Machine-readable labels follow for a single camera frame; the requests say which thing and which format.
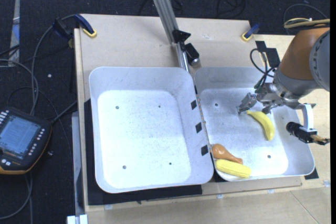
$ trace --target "black bracket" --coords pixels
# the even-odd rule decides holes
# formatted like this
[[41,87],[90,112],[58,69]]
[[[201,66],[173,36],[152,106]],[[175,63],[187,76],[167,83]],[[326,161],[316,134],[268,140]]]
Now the black bracket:
[[65,23],[63,23],[61,18],[56,18],[53,25],[53,30],[55,33],[60,36],[61,38],[66,39],[67,41],[74,38],[74,32],[72,28],[67,26]]
[[190,33],[187,33],[181,30],[173,30],[173,37],[174,37],[175,43],[185,42],[189,36],[191,36]]
[[264,41],[256,41],[258,52],[265,52],[268,64],[271,68],[276,68],[280,64],[280,58],[276,48],[267,48]]
[[183,52],[186,52],[189,65],[194,66],[199,62],[200,54],[191,43],[188,43],[187,45],[184,44],[184,42],[188,39],[190,35],[190,33],[181,30],[173,30],[175,43],[180,44],[181,50]]

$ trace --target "wooden table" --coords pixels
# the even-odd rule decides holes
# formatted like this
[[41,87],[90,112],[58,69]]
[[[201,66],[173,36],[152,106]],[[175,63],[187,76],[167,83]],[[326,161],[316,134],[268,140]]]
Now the wooden table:
[[[84,102],[90,99],[88,77],[99,66],[175,67],[175,49],[168,43],[158,17],[83,15],[97,31],[90,38],[75,29],[84,210],[89,223],[330,223],[330,144],[311,144],[319,178],[284,177],[202,185],[201,196],[91,206],[87,199]],[[243,42],[250,28],[244,20],[177,18],[180,30],[201,55],[200,67],[249,67],[255,40],[284,55],[293,36],[255,35]],[[316,90],[302,98],[316,103],[314,127],[330,137],[330,95]]]

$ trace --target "dark floor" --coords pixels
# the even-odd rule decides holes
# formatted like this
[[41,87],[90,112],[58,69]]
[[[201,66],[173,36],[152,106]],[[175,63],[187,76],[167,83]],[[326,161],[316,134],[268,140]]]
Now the dark floor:
[[[36,46],[57,17],[74,13],[157,16],[151,1],[144,1],[20,0],[19,60],[28,68],[32,67],[31,58]],[[0,18],[1,54],[11,43],[14,0],[0,0],[0,3],[0,15],[4,14]],[[260,34],[285,35],[284,20],[294,17],[330,18],[330,0],[176,0],[173,6],[177,17],[241,19],[249,20],[251,25],[260,23]],[[76,25],[72,19],[65,22],[70,27]],[[76,100],[76,80],[71,76],[74,53],[65,39],[51,33],[41,43],[37,55],[35,76],[40,98],[35,114],[52,119]],[[8,54],[0,55],[0,58],[7,57]],[[24,69],[0,68],[0,106],[8,103],[29,113],[32,107],[30,87],[30,75]],[[54,126],[48,148],[50,154],[32,170],[34,223],[64,223],[67,216],[75,213],[71,136],[71,113],[68,113]],[[26,197],[24,176],[1,176],[0,218],[19,209]],[[20,213],[0,222],[29,223],[30,215],[28,204]]]

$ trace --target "toy banana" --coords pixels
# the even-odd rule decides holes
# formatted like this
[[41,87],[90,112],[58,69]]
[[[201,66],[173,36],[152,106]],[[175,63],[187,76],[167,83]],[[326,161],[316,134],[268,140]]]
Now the toy banana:
[[255,120],[257,120],[263,126],[267,139],[272,140],[274,137],[275,129],[269,117],[264,112],[261,112],[261,111],[252,112],[248,110],[247,114],[251,115]]

